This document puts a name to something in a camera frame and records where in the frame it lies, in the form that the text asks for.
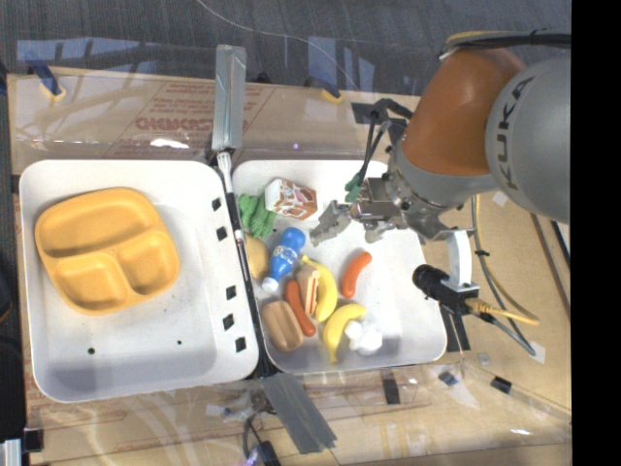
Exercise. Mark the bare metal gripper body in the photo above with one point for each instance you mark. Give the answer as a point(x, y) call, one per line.
point(381, 204)

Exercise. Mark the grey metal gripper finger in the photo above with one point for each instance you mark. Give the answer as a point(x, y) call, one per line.
point(339, 211)
point(327, 231)

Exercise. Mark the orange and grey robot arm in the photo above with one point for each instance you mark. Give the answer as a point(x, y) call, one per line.
point(485, 129)

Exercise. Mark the white and orange carton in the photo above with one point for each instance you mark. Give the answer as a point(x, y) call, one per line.
point(291, 199)

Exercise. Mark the blue and white bottle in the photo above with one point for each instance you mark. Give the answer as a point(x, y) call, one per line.
point(284, 257)

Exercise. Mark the orange sausage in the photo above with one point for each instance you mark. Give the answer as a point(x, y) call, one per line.
point(298, 309)
point(354, 275)

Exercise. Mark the yellow banana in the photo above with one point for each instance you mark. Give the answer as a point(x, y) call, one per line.
point(339, 325)
point(329, 289)

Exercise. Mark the toy sandwich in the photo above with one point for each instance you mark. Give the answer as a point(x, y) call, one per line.
point(308, 287)

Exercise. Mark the green toy lettuce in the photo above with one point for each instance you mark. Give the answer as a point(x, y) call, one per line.
point(254, 214)

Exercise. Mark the tan toy potato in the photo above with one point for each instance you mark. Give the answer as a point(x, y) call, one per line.
point(257, 257)

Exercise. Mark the brown toy bread roll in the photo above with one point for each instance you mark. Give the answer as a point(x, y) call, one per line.
point(281, 325)

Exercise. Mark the white crumpled lump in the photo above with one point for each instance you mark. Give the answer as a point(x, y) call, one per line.
point(366, 339)

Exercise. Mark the white plastic tray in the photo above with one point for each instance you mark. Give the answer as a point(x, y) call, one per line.
point(407, 318)
point(145, 357)

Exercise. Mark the brown cardboard board red print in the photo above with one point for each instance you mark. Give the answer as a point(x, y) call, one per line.
point(509, 357)

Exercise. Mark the yellow divided plate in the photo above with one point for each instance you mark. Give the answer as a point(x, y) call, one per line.
point(97, 221)

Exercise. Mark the black cylinder on white bracket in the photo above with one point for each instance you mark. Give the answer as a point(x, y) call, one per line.
point(444, 287)

